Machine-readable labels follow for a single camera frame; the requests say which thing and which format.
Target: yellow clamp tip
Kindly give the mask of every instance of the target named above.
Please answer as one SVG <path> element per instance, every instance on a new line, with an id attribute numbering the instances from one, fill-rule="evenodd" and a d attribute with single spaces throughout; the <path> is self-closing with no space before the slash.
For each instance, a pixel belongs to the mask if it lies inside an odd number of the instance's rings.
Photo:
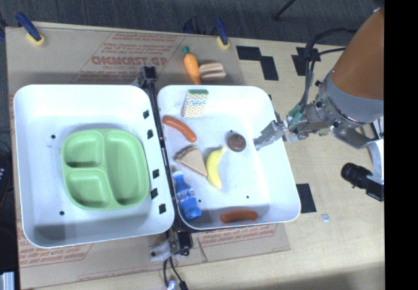
<path id="1" fill-rule="evenodd" d="M 35 40 L 35 38 L 33 38 L 29 33 L 26 33 L 26 38 L 29 39 L 30 42 L 32 42 L 32 44 L 35 44 L 36 46 L 40 46 L 44 43 L 45 41 L 45 37 L 40 35 L 40 39 L 39 40 Z"/>
<path id="2" fill-rule="evenodd" d="M 231 44 L 230 44 L 230 42 L 229 42 L 229 40 L 228 40 L 228 44 L 224 44 L 223 42 L 222 42 L 222 39 L 221 39 L 221 37 L 220 36 L 217 36 L 217 38 L 216 38 L 216 41 L 217 41 L 217 43 L 219 44 L 219 46 L 220 47 L 222 47 L 224 50 L 226 50 Z"/>

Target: blue water bottle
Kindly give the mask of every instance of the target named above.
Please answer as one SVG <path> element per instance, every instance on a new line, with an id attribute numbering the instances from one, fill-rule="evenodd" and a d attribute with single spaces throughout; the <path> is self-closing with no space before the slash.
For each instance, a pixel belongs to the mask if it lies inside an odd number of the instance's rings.
<path id="1" fill-rule="evenodd" d="M 172 173 L 176 181 L 176 196 L 180 211 L 187 221 L 192 221 L 202 216 L 202 211 L 197 206 L 195 192 L 193 188 L 184 182 L 183 172 L 177 170 Z"/>

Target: brown sausage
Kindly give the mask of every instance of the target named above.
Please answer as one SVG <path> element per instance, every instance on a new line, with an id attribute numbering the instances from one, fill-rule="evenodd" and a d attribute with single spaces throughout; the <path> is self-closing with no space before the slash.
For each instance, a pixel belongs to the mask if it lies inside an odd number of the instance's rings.
<path id="1" fill-rule="evenodd" d="M 253 210 L 233 210 L 224 212 L 221 215 L 222 223 L 232 223 L 233 221 L 241 220 L 256 220 L 258 213 Z"/>
<path id="2" fill-rule="evenodd" d="M 197 140 L 195 133 L 190 129 L 190 127 L 188 127 L 182 121 L 177 120 L 176 118 L 173 118 L 170 116 L 164 116 L 163 123 L 165 125 L 175 128 L 176 130 L 179 130 L 179 132 L 181 132 L 188 141 L 195 142 Z"/>

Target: yellow banana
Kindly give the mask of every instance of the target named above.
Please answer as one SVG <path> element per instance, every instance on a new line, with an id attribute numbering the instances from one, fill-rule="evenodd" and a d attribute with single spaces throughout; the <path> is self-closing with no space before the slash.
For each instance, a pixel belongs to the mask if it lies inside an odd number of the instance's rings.
<path id="1" fill-rule="evenodd" d="M 219 165 L 219 161 L 221 160 L 221 156 L 223 152 L 225 152 L 226 150 L 227 150 L 226 147 L 222 147 L 219 150 L 213 151 L 211 154 L 209 154 L 208 159 L 206 160 L 206 170 L 208 172 L 208 181 L 217 189 L 222 188 L 221 177 L 219 176 L 217 167 Z"/>

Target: green plate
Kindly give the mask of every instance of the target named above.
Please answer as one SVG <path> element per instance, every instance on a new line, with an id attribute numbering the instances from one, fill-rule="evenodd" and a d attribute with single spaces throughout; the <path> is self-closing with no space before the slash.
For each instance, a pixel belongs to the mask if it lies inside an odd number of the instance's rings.
<path id="1" fill-rule="evenodd" d="M 144 148 L 127 131 L 75 132 L 65 139 L 61 159 L 67 194 L 83 209 L 129 208 L 150 192 Z"/>

